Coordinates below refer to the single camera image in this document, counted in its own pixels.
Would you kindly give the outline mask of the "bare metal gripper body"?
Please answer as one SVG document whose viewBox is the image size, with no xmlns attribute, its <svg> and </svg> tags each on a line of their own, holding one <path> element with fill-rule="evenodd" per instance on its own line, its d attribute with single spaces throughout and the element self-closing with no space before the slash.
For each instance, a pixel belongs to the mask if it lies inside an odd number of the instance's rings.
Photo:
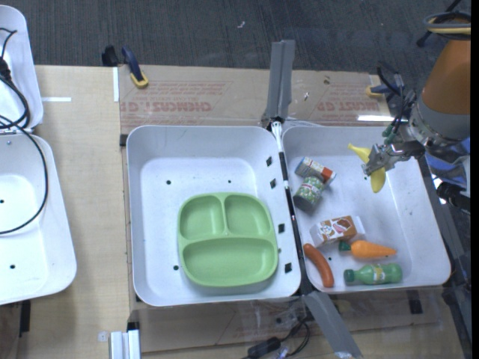
<svg viewBox="0 0 479 359">
<path fill-rule="evenodd" d="M 387 127 L 387 160 L 406 161 L 450 145 L 446 138 L 418 116 L 396 116 Z"/>
</svg>

